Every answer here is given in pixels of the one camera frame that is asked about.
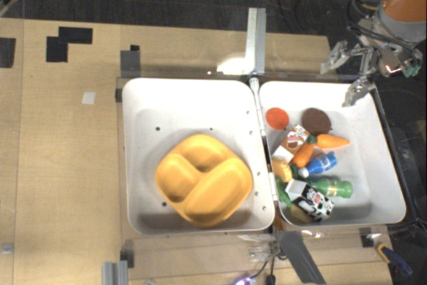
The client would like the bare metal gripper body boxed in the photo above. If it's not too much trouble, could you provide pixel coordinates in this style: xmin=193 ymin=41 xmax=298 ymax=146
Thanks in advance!
xmin=350 ymin=37 xmax=424 ymax=78

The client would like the cow print carton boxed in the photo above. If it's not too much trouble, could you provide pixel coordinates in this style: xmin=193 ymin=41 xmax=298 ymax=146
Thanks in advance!
xmin=284 ymin=179 xmax=335 ymax=223

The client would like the green bottle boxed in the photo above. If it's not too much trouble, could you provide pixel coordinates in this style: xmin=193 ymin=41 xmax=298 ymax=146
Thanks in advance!
xmin=309 ymin=177 xmax=354 ymax=200

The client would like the orange round fruit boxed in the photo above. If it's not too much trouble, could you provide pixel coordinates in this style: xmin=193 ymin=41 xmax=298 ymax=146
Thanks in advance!
xmin=266 ymin=107 xmax=290 ymax=131

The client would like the brown and white carton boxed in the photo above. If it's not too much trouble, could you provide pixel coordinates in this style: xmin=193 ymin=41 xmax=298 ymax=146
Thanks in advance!
xmin=271 ymin=123 xmax=312 ymax=163

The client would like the yellow corn cob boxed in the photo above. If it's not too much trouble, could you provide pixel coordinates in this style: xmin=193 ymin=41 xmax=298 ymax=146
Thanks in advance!
xmin=271 ymin=157 xmax=294 ymax=184

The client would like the blue bottle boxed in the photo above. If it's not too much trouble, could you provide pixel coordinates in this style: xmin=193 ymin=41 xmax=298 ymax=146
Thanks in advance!
xmin=297 ymin=151 xmax=338 ymax=179

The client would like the brown oval potato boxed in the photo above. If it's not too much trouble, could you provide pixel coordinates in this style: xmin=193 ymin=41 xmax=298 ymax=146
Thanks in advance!
xmin=302 ymin=107 xmax=333 ymax=136

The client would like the green toy vegetable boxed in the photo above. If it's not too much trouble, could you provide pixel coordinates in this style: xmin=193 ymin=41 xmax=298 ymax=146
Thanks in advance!
xmin=274 ymin=176 xmax=294 ymax=208

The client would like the orange carrot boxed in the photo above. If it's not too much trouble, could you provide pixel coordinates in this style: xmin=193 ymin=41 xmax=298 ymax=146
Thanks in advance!
xmin=291 ymin=139 xmax=317 ymax=169
xmin=306 ymin=133 xmax=352 ymax=150

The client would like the yellow divided plate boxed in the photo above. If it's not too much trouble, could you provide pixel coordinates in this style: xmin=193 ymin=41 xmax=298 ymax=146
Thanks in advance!
xmin=154 ymin=133 xmax=254 ymax=229

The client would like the white plastic tray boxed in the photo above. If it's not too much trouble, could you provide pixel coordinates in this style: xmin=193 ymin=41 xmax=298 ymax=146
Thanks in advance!
xmin=121 ymin=77 xmax=276 ymax=236
xmin=258 ymin=80 xmax=408 ymax=228

